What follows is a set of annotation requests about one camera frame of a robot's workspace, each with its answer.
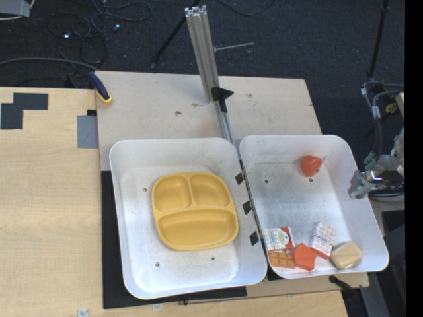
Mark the pale flat board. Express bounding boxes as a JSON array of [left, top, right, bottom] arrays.
[[94, 70, 370, 306]]

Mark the white carton with yellow print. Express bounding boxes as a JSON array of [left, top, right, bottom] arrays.
[[261, 226, 296, 252]]

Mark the orange block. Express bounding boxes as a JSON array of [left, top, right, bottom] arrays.
[[293, 242, 319, 273]]

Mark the yellow divided plate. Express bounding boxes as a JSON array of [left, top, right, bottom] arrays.
[[151, 171, 240, 252]]

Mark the white carton with orange print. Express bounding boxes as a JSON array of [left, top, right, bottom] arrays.
[[308, 221, 338, 260]]

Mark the brown waffle biscuit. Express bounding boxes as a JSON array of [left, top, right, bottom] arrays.
[[266, 249, 297, 270]]

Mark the red toy pepper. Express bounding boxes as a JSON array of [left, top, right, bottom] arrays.
[[299, 155, 323, 178]]

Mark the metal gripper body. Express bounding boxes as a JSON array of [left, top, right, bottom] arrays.
[[371, 169, 405, 193]]

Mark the white plastic tray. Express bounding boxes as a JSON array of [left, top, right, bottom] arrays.
[[238, 133, 390, 281], [108, 137, 268, 300]]

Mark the beige toy bread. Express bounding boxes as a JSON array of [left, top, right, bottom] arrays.
[[329, 240, 364, 271]]

